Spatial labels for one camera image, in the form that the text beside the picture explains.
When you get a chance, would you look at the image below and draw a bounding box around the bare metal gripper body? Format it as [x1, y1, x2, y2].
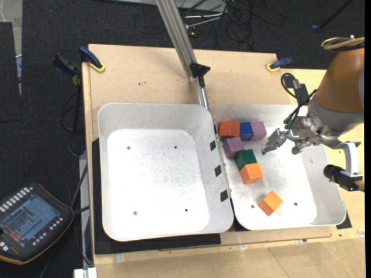
[286, 116, 340, 149]

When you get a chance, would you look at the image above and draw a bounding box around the purple cube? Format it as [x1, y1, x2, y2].
[221, 136, 245, 159]
[250, 121, 268, 142]

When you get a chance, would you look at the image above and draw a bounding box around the blue cube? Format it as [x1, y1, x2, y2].
[239, 122, 254, 142]

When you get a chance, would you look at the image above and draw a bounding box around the white plastic tray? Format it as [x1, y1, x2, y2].
[97, 102, 235, 242]
[213, 104, 347, 232]

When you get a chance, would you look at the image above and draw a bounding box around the green cube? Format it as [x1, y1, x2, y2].
[234, 149, 258, 171]

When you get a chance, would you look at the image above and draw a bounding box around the dark orange cube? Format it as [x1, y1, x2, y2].
[218, 120, 241, 139]

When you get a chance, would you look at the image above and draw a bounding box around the light orange cube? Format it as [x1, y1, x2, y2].
[257, 190, 284, 217]

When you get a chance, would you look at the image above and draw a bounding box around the pale wood board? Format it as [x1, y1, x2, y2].
[87, 43, 333, 247]

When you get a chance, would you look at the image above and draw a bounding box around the black cylinder on white bracket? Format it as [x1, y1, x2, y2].
[323, 141, 365, 192]

